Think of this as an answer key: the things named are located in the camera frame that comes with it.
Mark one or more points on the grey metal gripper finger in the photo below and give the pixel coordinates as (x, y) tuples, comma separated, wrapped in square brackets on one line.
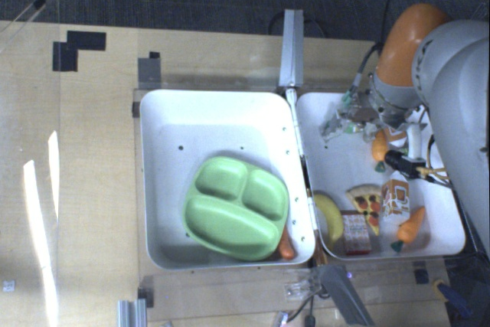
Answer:
[(326, 126), (337, 133)]

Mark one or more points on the white and brown carton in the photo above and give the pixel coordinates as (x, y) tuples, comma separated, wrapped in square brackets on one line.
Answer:
[(396, 199), (396, 138)]

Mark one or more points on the yellow banana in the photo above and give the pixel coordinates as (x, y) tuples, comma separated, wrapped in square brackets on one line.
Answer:
[(334, 216)]

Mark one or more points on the pizza slice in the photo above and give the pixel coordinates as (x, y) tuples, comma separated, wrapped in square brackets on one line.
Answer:
[(365, 201)]

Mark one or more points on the red and white packet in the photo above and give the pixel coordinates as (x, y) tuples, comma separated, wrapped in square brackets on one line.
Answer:
[(357, 233)]

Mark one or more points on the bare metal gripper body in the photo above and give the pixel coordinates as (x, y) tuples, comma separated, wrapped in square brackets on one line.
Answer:
[(363, 114)]

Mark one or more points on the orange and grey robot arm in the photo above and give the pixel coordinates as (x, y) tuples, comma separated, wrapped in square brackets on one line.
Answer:
[(455, 95)]

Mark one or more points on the white plastic tray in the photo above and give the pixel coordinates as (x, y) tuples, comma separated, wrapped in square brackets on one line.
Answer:
[(214, 122), (344, 164)]

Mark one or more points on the orange carrot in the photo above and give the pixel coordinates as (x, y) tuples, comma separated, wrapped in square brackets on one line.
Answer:
[(379, 149), (411, 227)]

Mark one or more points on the orange sausage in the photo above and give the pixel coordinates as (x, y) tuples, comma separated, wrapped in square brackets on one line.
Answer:
[(286, 247)]

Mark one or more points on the black cylinder on white bracket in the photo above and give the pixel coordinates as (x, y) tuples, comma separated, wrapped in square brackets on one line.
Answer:
[(402, 161)]

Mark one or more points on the green divided plate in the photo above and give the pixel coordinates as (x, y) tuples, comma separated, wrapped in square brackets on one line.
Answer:
[(233, 210)]

